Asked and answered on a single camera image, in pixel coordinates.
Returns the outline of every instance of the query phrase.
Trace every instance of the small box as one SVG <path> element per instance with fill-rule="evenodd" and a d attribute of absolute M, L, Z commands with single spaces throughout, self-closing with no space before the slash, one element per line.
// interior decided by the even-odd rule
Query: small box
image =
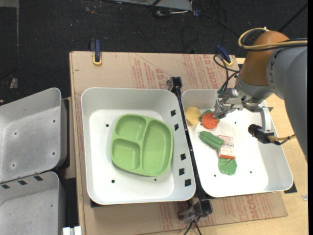
<path fill-rule="evenodd" d="M 220 139 L 224 140 L 224 144 L 219 149 L 219 157 L 224 159 L 235 159 L 235 147 L 232 137 L 219 135 Z"/>

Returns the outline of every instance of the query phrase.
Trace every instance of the yellow toy food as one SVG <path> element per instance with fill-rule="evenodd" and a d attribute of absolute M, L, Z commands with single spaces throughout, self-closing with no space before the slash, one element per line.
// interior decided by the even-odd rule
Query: yellow toy food
<path fill-rule="evenodd" d="M 191 106 L 185 111 L 185 117 L 188 126 L 195 126 L 199 122 L 201 116 L 200 110 L 196 106 Z"/>

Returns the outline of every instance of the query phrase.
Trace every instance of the black bracket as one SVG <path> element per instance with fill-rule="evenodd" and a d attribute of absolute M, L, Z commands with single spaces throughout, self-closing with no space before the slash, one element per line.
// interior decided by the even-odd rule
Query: black bracket
<path fill-rule="evenodd" d="M 188 133 L 188 127 L 187 127 L 187 123 L 185 120 L 185 112 L 184 112 L 182 101 L 181 101 L 181 90 L 180 90 L 181 87 L 182 87 L 182 82 L 181 82 L 180 77 L 171 77 L 167 81 L 167 90 L 173 92 L 179 101 L 179 108 L 180 108 L 180 112 L 181 112 L 182 122 L 184 125 L 184 130 L 185 130 L 187 143 L 188 143 L 188 147 L 189 147 L 192 167 L 193 167 L 193 171 L 194 171 L 194 175 L 195 175 L 196 195 L 199 198 L 199 202 L 200 202 L 200 206 L 201 206 L 201 210 L 202 210 L 202 216 L 208 216 L 209 214 L 212 213 L 212 207 L 211 207 L 211 204 L 209 201 L 209 199 L 212 197 L 210 197 L 209 195 L 206 194 L 206 192 L 203 190 L 201 183 L 200 183 L 200 177 L 199 177 L 199 173 L 198 173 L 198 169 L 197 169 L 194 150 L 192 148 L 190 136 Z"/>

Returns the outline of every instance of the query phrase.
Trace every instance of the green plastic plate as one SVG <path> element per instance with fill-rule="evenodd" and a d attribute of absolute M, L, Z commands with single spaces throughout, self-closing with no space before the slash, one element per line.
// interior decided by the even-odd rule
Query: green plastic plate
<path fill-rule="evenodd" d="M 173 133 L 158 119 L 122 115 L 111 140 L 111 159 L 118 168 L 144 176 L 159 176 L 171 165 Z"/>

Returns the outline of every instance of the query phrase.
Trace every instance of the white plastic bin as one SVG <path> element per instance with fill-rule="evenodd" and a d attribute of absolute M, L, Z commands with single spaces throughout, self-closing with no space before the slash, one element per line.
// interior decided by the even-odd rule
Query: white plastic bin
<path fill-rule="evenodd" d="M 61 235 L 66 196 L 54 172 L 0 184 L 0 234 Z"/>
<path fill-rule="evenodd" d="M 59 167 L 67 157 L 67 112 L 57 88 L 0 106 L 0 183 Z"/>
<path fill-rule="evenodd" d="M 184 201 L 196 185 L 179 103 L 167 90 L 90 88 L 82 95 L 82 115 L 90 198 L 100 205 Z M 117 119 L 145 115 L 167 123 L 173 131 L 172 163 L 165 174 L 147 177 L 112 163 L 110 142 Z"/>
<path fill-rule="evenodd" d="M 217 96 L 217 90 L 188 90 L 182 95 L 182 104 L 185 110 L 196 106 L 201 113 L 214 111 Z M 248 132 L 251 124 L 262 125 L 261 115 L 243 109 L 228 113 L 214 130 L 205 129 L 200 122 L 188 127 L 201 186 L 210 196 L 273 192 L 292 186 L 293 178 L 282 146 L 259 142 Z M 200 140 L 200 131 L 233 138 L 237 162 L 234 175 L 220 173 L 218 152 Z"/>

